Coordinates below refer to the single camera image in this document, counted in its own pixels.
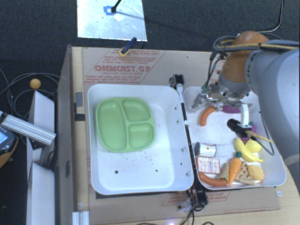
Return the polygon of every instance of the divided green plate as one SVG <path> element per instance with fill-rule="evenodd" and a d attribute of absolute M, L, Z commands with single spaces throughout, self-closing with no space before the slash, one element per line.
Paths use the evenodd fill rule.
<path fill-rule="evenodd" d="M 143 150 L 155 139 L 151 110 L 139 98 L 116 97 L 100 102 L 96 125 L 101 144 L 111 152 Z"/>

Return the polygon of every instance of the cardboard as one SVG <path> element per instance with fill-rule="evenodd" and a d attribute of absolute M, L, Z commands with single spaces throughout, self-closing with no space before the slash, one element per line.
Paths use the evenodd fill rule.
<path fill-rule="evenodd" d="M 83 48 L 77 50 L 78 63 L 73 68 L 79 71 L 76 81 L 84 80 L 84 87 L 76 84 L 75 93 L 82 92 L 86 98 L 87 90 L 96 83 L 167 85 L 174 74 L 183 74 L 185 88 L 199 86 L 205 81 L 209 63 L 209 52 L 178 52 L 155 50 L 132 50 L 125 58 L 118 56 L 118 49 Z M 83 127 L 84 122 L 76 122 Z M 135 194 L 126 196 L 103 196 L 93 189 L 90 182 L 90 146 L 88 126 L 84 136 L 86 144 L 77 144 L 87 161 L 87 174 L 78 178 L 78 202 L 82 208 L 90 211 L 90 224 L 113 224 L 122 222 L 140 222 L 166 218 L 184 218 L 187 213 L 179 210 L 178 205 L 188 198 L 186 192 Z M 251 211 L 280 209 L 275 189 L 262 187 L 207 193 L 209 204 L 195 216 L 231 214 Z"/>

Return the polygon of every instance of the black carpet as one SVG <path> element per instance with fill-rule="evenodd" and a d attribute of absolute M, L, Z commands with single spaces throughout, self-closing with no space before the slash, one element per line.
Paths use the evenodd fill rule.
<path fill-rule="evenodd" d="M 245 30 L 269 30 L 278 23 L 281 0 L 142 0 L 148 42 L 145 49 L 210 51 L 213 41 Z M 77 37 L 76 0 L 0 0 L 0 68 L 8 81 L 29 72 L 60 75 L 67 44 L 119 47 L 126 42 Z M 299 41 L 300 0 L 285 0 L 282 25 L 274 32 Z M 19 88 L 28 89 L 28 83 Z M 0 92 L 6 87 L 0 74 Z M 26 113 L 30 98 L 21 102 Z M 10 112 L 6 94 L 0 110 Z M 0 224 L 26 221 L 26 148 L 0 169 Z"/>

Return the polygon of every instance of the gray metal panel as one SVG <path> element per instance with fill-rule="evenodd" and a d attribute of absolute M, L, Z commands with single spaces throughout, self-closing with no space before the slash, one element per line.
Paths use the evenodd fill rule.
<path fill-rule="evenodd" d="M 72 224 L 72 213 L 77 209 L 74 150 L 74 101 L 72 84 L 72 47 L 67 47 L 58 85 L 57 133 L 59 167 L 60 224 Z"/>

